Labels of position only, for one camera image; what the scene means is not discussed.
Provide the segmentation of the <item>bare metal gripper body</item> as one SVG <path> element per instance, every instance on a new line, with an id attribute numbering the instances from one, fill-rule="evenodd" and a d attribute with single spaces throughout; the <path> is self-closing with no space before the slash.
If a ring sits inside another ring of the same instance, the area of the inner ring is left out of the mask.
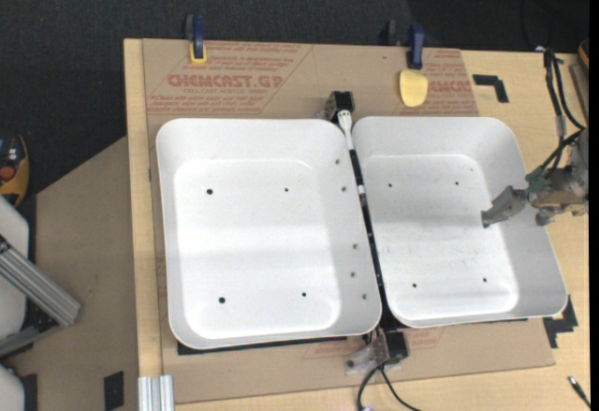
<path id="1" fill-rule="evenodd" d="M 581 165 L 541 171 L 530 181 L 528 194 L 539 215 L 584 215 L 589 208 L 589 171 Z"/>

